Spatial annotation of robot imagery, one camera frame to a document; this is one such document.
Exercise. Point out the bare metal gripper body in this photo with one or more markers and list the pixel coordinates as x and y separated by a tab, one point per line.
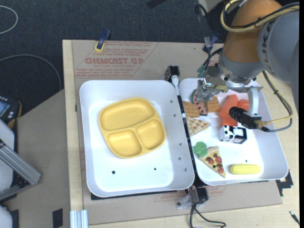
234	84

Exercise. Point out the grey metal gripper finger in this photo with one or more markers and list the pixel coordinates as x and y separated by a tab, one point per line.
201	91
212	93

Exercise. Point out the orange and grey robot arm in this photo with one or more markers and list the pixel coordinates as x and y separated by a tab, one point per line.
244	44

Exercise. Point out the brown toy waffle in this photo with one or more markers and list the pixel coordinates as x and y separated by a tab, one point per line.
214	105
191	109

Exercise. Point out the pink watermelon slice green rind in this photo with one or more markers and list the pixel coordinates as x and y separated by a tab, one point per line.
202	107

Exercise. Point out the orange toy carrot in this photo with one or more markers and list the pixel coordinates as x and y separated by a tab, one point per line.
228	104
228	122

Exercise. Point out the beige triangular toast slice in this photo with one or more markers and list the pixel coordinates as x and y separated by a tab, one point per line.
196	126

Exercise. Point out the thin black and white rod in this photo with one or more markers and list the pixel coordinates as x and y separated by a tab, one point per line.
187	136

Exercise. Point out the green toy broccoli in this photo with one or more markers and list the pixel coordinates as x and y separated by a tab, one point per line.
199	148

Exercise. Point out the toy pizza slice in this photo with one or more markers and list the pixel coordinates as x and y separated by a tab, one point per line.
215	161

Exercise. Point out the brown cardboard board red print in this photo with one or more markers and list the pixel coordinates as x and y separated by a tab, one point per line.
142	56

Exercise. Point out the white plastic tray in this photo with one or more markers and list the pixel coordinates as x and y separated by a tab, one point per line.
133	174
261	151

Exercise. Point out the yellow divided plate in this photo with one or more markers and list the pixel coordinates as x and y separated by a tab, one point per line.
128	117

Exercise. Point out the yellow toy corn cob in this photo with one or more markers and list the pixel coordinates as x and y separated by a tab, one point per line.
244	169

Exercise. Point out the black pen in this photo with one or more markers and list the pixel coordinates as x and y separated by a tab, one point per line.
294	217

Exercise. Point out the black cylinder on white bracket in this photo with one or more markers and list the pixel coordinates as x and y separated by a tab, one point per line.
242	116

